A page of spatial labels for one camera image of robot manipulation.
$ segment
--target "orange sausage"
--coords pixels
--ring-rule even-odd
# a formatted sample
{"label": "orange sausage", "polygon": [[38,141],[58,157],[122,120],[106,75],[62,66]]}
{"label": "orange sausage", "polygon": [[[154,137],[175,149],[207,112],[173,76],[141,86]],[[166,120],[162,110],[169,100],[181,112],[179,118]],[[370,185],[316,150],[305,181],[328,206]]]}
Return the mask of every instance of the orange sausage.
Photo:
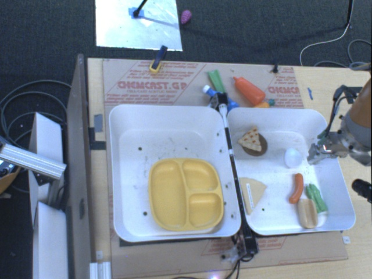
{"label": "orange sausage", "polygon": [[290,203],[297,203],[303,191],[303,177],[301,174],[295,174],[295,192],[289,198]]}

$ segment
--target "yellow plate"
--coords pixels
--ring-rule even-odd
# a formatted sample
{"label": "yellow plate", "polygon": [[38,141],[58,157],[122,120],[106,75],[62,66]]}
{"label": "yellow plate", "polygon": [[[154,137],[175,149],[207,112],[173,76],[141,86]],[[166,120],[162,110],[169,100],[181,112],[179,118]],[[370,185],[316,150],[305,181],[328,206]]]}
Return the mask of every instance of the yellow plate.
{"label": "yellow plate", "polygon": [[216,169],[193,158],[163,159],[149,174],[152,216],[172,231],[204,230],[223,217],[223,196]]}

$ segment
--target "black pole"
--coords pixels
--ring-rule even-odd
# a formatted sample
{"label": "black pole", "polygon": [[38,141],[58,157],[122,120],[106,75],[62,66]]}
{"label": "black pole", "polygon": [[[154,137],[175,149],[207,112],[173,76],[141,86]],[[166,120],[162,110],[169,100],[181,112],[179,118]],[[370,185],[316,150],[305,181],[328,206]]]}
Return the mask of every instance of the black pole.
{"label": "black pole", "polygon": [[346,20],[346,26],[350,24],[351,11],[353,10],[353,0],[349,0],[348,19]]}
{"label": "black pole", "polygon": [[147,0],[143,0],[142,3],[141,3],[141,5],[135,11],[133,11],[133,16],[134,17],[138,17],[138,15],[139,15],[142,7],[144,7],[144,5],[146,4],[146,2],[147,2]]}

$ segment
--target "wooden table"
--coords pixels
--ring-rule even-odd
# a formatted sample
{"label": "wooden table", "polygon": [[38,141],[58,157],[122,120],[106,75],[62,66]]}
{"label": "wooden table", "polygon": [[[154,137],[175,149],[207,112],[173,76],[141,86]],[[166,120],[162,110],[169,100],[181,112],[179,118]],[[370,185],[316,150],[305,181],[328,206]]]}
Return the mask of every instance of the wooden table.
{"label": "wooden table", "polygon": [[[332,96],[336,88],[345,84],[362,87],[370,78],[369,73],[339,68],[293,67],[305,108],[315,109],[327,120],[332,108]],[[308,88],[311,88],[313,100]],[[103,110],[103,59],[88,59],[88,96],[90,107],[90,127],[93,127],[94,113]],[[350,105],[341,103],[339,113],[346,113]],[[339,119],[335,119],[333,130],[338,129]],[[96,140],[105,141],[105,132],[96,133]],[[95,249],[103,253],[101,261],[110,261],[109,208],[107,193],[106,151],[91,151],[92,160],[92,204]],[[371,205],[352,190],[354,179],[371,181],[371,167],[364,167],[350,157],[339,160],[350,197],[356,213],[353,228],[343,233],[349,237],[346,245],[348,260],[292,264],[286,266],[256,267],[241,269],[240,278],[370,278],[372,274],[372,222]],[[188,274],[197,278],[224,278],[227,271]]]}

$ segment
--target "orange bottle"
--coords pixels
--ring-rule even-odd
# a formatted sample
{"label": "orange bottle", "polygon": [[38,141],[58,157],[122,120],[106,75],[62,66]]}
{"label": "orange bottle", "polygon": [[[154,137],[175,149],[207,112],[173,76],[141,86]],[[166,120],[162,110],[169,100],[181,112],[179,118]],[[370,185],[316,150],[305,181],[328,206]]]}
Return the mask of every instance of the orange bottle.
{"label": "orange bottle", "polygon": [[242,92],[251,104],[255,106],[264,100],[266,94],[260,88],[243,77],[234,77],[234,80],[236,88]]}

